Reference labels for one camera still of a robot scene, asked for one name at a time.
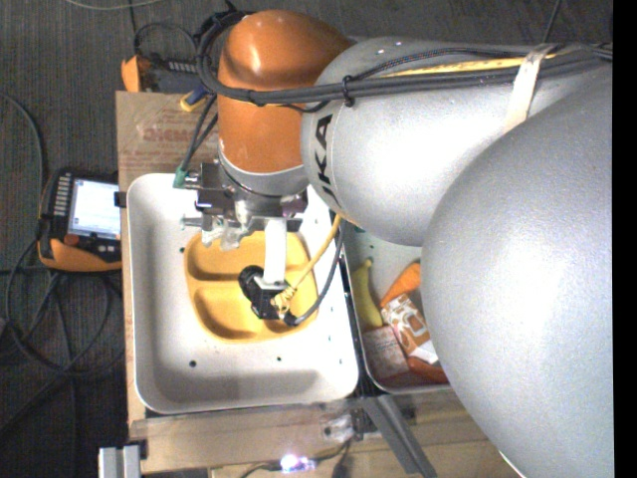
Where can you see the white plastic tray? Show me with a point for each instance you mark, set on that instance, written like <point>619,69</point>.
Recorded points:
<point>239,376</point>
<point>385,247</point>

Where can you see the brown and white snack packet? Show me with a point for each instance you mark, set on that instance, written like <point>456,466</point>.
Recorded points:
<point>409,324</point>

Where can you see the white and pink carton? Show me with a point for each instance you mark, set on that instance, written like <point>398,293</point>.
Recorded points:
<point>385,354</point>

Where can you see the yellow divided plate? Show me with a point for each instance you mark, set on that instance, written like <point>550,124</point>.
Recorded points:
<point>224,311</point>

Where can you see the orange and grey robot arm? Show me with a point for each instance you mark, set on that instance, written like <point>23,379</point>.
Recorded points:
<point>408,157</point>

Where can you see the orange packet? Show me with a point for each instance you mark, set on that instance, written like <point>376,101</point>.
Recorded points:
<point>428,370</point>

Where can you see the brown cardboard board red print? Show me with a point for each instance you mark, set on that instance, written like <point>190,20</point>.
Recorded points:
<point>149,137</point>

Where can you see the black cylinder on white bracket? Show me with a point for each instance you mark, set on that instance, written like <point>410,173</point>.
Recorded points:
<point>263,294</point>

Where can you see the orange carrot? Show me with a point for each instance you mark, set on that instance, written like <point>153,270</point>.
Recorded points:
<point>404,282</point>

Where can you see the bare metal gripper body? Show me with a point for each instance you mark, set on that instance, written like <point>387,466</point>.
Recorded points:
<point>215,193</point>

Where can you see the yellow banana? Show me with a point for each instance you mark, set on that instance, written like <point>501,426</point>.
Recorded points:
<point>367,302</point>

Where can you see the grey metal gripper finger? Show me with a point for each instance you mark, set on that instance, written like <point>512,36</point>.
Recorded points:
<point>210,236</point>
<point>235,237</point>

